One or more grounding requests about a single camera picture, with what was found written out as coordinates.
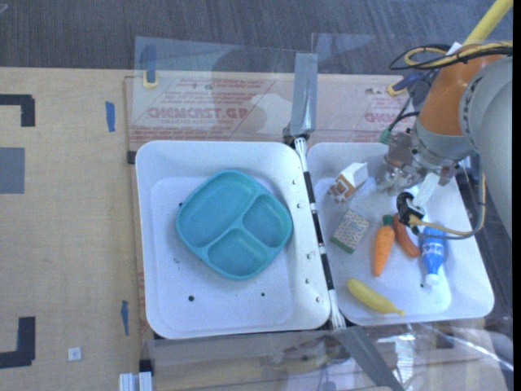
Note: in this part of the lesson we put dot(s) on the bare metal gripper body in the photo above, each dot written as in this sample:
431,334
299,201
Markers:
401,151

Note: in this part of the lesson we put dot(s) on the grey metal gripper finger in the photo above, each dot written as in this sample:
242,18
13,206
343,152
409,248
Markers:
399,185
383,179

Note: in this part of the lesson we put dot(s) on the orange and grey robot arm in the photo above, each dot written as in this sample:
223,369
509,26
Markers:
447,96

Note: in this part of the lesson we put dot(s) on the white and orange carton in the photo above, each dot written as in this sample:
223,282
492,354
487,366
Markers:
352,179

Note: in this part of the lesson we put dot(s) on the orange sausage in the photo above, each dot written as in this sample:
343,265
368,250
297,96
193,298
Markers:
406,240

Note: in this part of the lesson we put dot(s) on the green patterned packet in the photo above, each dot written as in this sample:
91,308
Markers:
350,230

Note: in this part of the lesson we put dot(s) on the orange carrot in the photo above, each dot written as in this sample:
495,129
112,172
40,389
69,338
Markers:
383,244

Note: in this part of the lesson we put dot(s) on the blue plastic bottle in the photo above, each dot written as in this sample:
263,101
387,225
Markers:
432,255

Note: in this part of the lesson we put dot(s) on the yellow banana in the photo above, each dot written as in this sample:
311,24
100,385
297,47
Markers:
372,297

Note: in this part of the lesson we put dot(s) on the white plastic tray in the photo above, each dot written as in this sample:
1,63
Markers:
464,291
171,291

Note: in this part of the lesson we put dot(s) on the blue divided plate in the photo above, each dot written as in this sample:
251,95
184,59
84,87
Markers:
220,210

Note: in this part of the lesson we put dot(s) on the brown cardboard board red print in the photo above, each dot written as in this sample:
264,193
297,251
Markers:
211,112

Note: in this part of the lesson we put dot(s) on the black cylinder on white bracket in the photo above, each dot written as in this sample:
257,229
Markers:
407,208

